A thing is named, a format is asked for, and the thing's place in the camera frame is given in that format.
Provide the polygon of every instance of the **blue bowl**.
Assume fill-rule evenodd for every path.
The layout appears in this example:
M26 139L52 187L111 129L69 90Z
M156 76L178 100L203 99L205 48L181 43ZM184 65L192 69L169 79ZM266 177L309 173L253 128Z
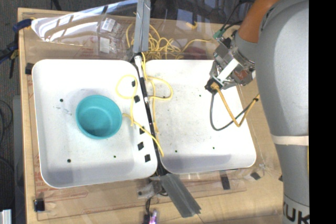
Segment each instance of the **blue bowl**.
M76 122L86 136L104 139L113 136L120 129L122 115L111 99L102 95L90 95L77 105Z

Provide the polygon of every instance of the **black tape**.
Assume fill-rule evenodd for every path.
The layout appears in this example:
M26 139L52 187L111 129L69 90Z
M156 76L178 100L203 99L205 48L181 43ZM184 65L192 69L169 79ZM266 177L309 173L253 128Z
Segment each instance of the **black tape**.
M34 200L34 211L43 212L45 210L44 201L42 199Z
M230 187L230 181L229 181L229 179L228 179L227 176L222 176L221 180L222 180L222 186L223 186L224 190L231 189L231 187Z
M33 69L34 64L33 63L27 63L26 65L26 70L25 70L25 74L26 75L31 75L32 74L32 69Z
M250 176L253 177L255 180L261 179L261 177L259 176L257 172L251 173Z

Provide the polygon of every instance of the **yellow rope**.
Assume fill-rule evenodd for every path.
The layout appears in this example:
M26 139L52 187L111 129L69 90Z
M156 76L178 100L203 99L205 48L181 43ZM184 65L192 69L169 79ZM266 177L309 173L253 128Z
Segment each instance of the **yellow rope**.
M133 79L135 80L134 91L133 91L133 95L131 95L131 96L124 96L124 95L121 95L121 94L119 93L119 91L118 91L118 87L119 87L120 82L121 82L124 78L126 78L126 77L131 77L131 78L133 78ZM134 97L135 97L135 94L136 94L136 92L137 92L137 90L138 90L138 81L137 81L137 79L136 79L135 76L130 75L130 74L127 74L127 75L121 77L121 79L118 81L118 83L117 83L117 85L116 85L115 88L116 88L116 89L115 89L115 90L116 90L115 92L117 93L117 95L118 95L119 97L121 97L121 98L123 98L123 99L131 99L130 113L131 113L131 126L133 126L133 122L134 122L134 118L133 118L133 104L134 104Z
M253 99L252 103L249 105L248 109L247 109L246 112L244 113L244 116L243 116L243 118L241 119L240 123L238 123L237 120L236 120L236 118L233 116L233 114L232 114L232 112L231 112L231 109L229 108L229 106L228 106L228 104L227 104L227 102L226 102L226 100L225 100L225 98L224 98L224 95L222 94L221 89L219 88L219 86L214 82L213 84L211 84L211 88L212 88L212 89L215 89L215 90L218 92L220 98L222 99L222 101L223 101L223 103L224 103L224 106L225 106L227 112L229 113L231 119L233 120L233 122L235 123L235 125L236 125L237 127L240 127L240 126L242 125L242 123L244 122L244 119L246 118L247 114L250 112L251 108L254 106L254 104L257 102L257 100L258 100L259 97L260 97L260 95L257 94L257 96Z
M133 120L132 117L129 116L128 114L126 114L126 113L123 113L122 115L128 117L131 121ZM136 122L136 121L133 121L133 123L134 123L135 125L137 125L143 132L145 132L147 135L149 135L149 136L154 140L154 142L155 142L156 145L158 146L158 149L159 149L159 151L160 151L162 157L164 157L162 148L161 148L159 142L156 140L156 138L155 138L150 132L148 132L144 127L142 127L140 123L138 123L138 122Z
M131 23L127 29L126 29L126 40L127 40L127 46L130 48L134 44L134 39L130 38L129 31L130 28L134 25L134 23ZM150 25L150 29L154 31L154 35L149 33L148 38L148 52L146 52L146 57L150 59L162 59L162 54L164 55L165 59L168 59L168 56L172 56L175 59L183 59L183 53L185 50L189 47L190 44L196 41L200 42L210 42L211 40L206 39L193 39L189 41L183 48L179 48L178 46L174 45L174 39L170 38L167 39L165 37L161 37L159 32Z
M142 53L142 57L143 57L143 60L142 60L142 69L143 69L143 76L144 76L144 79L146 81L149 81L152 85L152 88L153 88L153 95L149 96L149 99L152 99L152 112L153 112L153 125L154 125L154 130L156 133L159 133L159 130L158 130L158 127L157 127L157 124L156 124L156 117L155 117L155 99L159 99L159 100L170 100L172 99L173 97L173 88L169 85L168 82L166 82L165 80L163 79L159 79L159 78L156 78L156 77L152 77L152 76L147 76L146 74L146 56L144 55L144 53ZM170 90L170 95L168 97L158 97L156 96L156 92L155 92L155 84L153 82L153 80L158 80L162 83L164 83L165 85L168 86L169 90Z

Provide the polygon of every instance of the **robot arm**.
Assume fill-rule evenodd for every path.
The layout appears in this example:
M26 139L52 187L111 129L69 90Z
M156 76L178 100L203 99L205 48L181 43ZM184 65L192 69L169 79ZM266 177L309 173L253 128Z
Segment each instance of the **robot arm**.
M218 37L205 88L257 78L284 186L283 223L309 224L309 0L256 0L232 40Z

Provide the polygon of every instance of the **wooden table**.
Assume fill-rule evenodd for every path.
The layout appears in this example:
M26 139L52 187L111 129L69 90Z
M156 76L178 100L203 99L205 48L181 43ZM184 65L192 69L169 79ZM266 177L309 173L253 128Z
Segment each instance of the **wooden table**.
M63 15L67 12L55 10L38 10L19 8L17 20L42 16ZM197 26L199 33L205 33L211 36L220 26L217 24L201 24ZM32 81L31 75L26 74L25 69L28 62L34 63L39 59L48 58L46 55L35 53L35 58L29 55L27 47L34 42L27 38L31 35L28 29L19 32L19 61L20 61L20 90L22 99L22 118L23 118L23 156L24 156L24 180L25 180L25 199L26 199L26 220L27 223L142 223L144 207L142 203L136 201L134 204L124 208L117 206L105 208L104 210L86 210L81 214L73 215L71 210L75 210L81 205L80 199L66 199L61 202L49 202L46 211L35 212L34 200L37 194L52 192L48 186L43 183L38 171L38 154L34 154L37 143L36 126L34 126L34 108L32 107ZM214 44L207 44L209 51L213 51ZM257 84L253 81L245 87L239 87L239 94L243 106L246 106L257 94ZM258 172L260 178L251 176L251 169L242 169L234 171L231 174L232 184L237 183L235 191L218 192L211 188L193 188L193 196L196 198L200 207L201 214L191 218L182 218L169 200L161 201L151 205L151 210L156 209L159 212L159 223L223 223L223 224L255 224L255 223L281 223L282 214L282 182L278 180L281 170L271 140L267 121L262 109L261 102L257 102L247 117L248 125L257 152L257 166L251 169ZM215 186L212 178L209 186ZM118 185L124 191L124 183ZM86 188L89 193L95 193L94 199L103 195L104 186L96 185Z

